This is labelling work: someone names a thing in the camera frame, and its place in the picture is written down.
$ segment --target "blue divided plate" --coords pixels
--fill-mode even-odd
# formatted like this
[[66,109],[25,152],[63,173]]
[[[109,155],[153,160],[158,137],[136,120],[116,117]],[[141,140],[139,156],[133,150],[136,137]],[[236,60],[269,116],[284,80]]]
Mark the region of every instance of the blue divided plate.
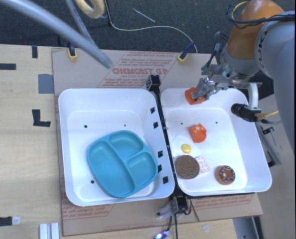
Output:
[[125,198],[147,187],[158,174],[148,146],[127,130],[108,134],[90,145],[88,164],[109,195]]

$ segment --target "wooden surface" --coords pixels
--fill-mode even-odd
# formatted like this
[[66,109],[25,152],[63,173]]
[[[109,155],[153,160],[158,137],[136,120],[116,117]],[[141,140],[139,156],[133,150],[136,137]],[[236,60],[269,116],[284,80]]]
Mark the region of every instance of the wooden surface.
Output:
[[[42,223],[59,223],[62,237],[54,95],[38,93],[38,75],[53,74],[51,47],[38,47],[36,59],[31,46],[0,45],[0,63],[16,64],[15,71],[0,70],[0,217],[20,217],[20,225],[0,227],[0,238],[37,239]],[[41,110],[41,121],[51,121],[50,127],[33,126],[33,109]],[[151,239],[164,229],[69,238]],[[178,235],[236,239],[232,220],[178,225]]]

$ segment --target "cardboard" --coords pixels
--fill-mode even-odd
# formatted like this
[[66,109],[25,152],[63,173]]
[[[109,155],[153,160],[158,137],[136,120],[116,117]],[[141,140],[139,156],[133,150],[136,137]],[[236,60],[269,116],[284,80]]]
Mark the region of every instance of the cardboard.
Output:
[[[63,235],[80,235],[106,231],[166,226],[168,220],[157,219],[156,210],[169,202],[168,198],[132,203],[118,203],[90,207],[73,205],[65,194],[58,97],[69,88],[146,88],[149,75],[159,75],[160,92],[167,88],[195,87],[201,77],[200,68],[209,60],[209,54],[188,54],[184,62],[178,53],[104,50],[112,60],[113,68],[105,69],[82,50],[78,57],[69,59],[66,48],[52,49],[55,91],[55,112],[59,171],[61,178],[61,205]],[[261,215],[257,194],[216,196],[192,199],[190,215],[178,217],[178,223],[230,219]]]

